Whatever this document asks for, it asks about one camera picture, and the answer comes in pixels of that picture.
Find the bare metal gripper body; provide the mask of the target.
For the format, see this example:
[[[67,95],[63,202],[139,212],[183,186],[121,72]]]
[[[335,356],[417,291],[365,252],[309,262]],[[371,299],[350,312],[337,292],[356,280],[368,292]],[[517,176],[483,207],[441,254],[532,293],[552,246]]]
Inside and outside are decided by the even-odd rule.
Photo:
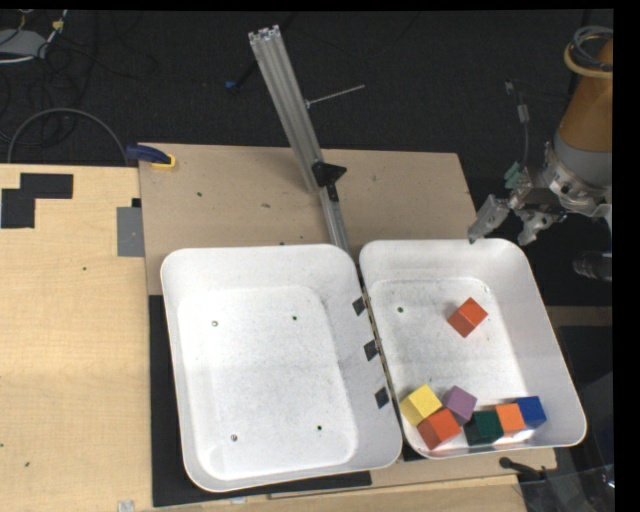
[[[610,220],[611,191],[611,152],[550,142],[545,148],[543,165],[521,174],[508,205],[517,212],[575,213]]]

